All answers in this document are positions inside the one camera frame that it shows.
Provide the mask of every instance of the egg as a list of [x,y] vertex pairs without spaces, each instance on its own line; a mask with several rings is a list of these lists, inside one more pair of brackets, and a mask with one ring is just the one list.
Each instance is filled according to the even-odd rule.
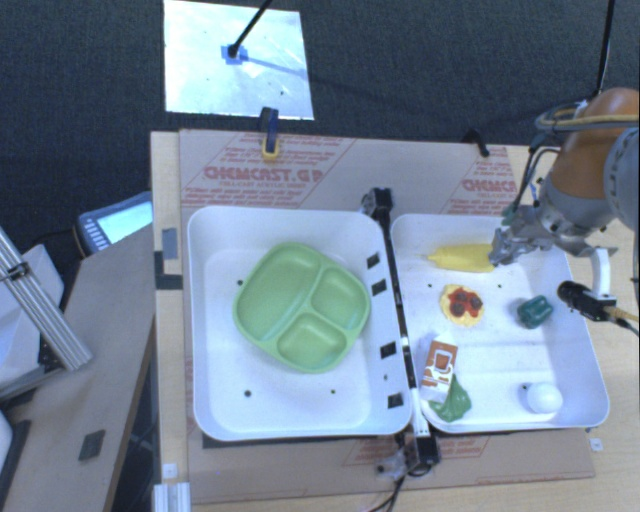
[[527,386],[527,403],[538,414],[558,412],[562,407],[562,393],[550,382],[537,382]]

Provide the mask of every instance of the green plate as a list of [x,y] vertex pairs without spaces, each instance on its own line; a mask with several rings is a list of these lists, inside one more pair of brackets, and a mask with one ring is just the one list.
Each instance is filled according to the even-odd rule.
[[303,372],[334,368],[358,338],[371,303],[351,272],[315,249],[272,248],[245,279],[233,319],[249,341]]

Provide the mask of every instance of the electronic device with screen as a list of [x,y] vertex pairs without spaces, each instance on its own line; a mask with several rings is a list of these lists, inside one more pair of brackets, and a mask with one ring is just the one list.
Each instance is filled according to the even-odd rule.
[[153,221],[151,192],[142,192],[78,217],[76,233],[86,254],[106,249]]

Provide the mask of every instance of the dark floor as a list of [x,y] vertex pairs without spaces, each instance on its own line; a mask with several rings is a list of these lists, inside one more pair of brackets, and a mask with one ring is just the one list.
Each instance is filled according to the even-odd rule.
[[[316,118],[282,131],[458,141],[473,126],[489,143],[528,144],[538,114],[594,91],[607,2],[273,7],[301,14]],[[612,28],[605,87],[637,88],[640,2],[616,2]],[[66,231],[78,215],[148,188],[151,131],[256,128],[253,118],[165,112],[160,0],[0,3],[0,120],[0,226],[21,251],[51,234],[61,272],[79,258]],[[145,407],[136,439],[152,436]],[[114,510],[148,509],[147,441],[132,442]]]

